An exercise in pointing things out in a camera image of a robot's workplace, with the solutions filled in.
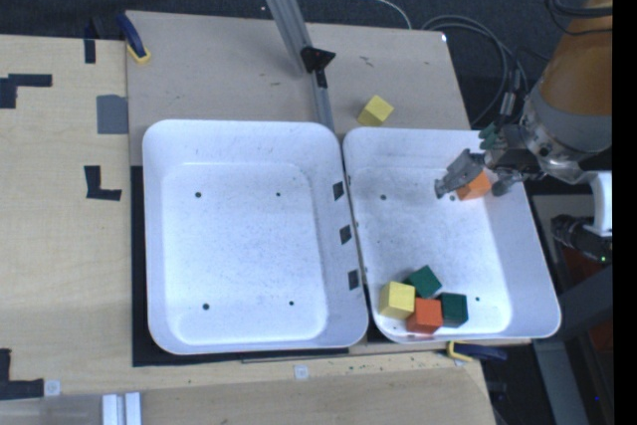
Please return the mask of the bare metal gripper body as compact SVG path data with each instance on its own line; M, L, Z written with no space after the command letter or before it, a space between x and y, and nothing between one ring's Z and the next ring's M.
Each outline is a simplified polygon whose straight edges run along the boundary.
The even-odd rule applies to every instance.
M611 144L610 115L524 113L513 121L500 114L484 129L484 161L505 182L550 176L579 185L594 175L582 162Z

